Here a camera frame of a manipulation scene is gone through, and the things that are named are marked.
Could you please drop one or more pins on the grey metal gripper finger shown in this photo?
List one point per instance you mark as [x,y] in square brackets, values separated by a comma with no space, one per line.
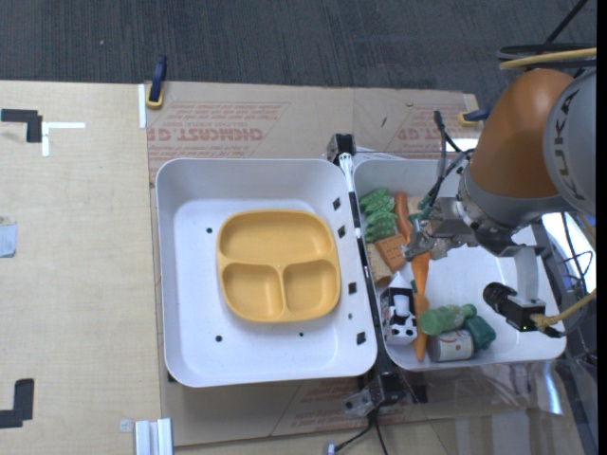
[417,231]
[415,250]

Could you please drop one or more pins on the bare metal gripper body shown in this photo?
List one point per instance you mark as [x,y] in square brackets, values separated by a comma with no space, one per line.
[450,228]

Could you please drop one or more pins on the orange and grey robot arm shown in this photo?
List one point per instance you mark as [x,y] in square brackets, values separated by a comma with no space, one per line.
[517,140]

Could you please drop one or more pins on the dark orange carrot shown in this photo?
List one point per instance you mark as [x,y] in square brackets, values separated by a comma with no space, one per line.
[403,213]

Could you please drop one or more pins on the orange waffle biscuit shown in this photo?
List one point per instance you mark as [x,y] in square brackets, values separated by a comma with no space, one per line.
[391,251]

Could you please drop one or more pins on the green pea pod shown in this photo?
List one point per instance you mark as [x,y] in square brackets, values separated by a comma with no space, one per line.
[376,199]
[380,225]

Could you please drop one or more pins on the tan bread slice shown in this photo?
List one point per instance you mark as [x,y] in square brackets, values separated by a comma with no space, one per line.
[378,266]

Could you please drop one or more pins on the white plastic tray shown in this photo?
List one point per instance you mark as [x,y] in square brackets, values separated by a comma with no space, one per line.
[189,278]
[469,273]

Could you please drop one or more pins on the thin black and white rod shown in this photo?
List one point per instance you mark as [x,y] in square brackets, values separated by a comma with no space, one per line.
[355,216]

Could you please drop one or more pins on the black and white milk carton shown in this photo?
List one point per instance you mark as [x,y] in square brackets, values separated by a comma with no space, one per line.
[400,315]

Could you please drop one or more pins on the light green bottle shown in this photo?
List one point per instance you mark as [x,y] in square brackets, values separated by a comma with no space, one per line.
[443,319]

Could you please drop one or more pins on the small white can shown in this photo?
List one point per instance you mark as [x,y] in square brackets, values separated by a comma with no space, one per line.
[453,346]

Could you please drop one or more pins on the dark green bottle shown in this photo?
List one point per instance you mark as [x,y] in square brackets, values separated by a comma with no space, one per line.
[481,332]

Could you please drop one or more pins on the yellow divided plate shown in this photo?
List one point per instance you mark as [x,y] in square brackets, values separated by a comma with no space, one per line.
[277,263]

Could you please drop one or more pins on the brown cardboard board red print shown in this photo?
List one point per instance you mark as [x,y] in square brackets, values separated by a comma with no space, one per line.
[284,121]

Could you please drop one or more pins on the black cylinder on white bracket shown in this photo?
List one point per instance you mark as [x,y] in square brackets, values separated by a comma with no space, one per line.
[517,308]

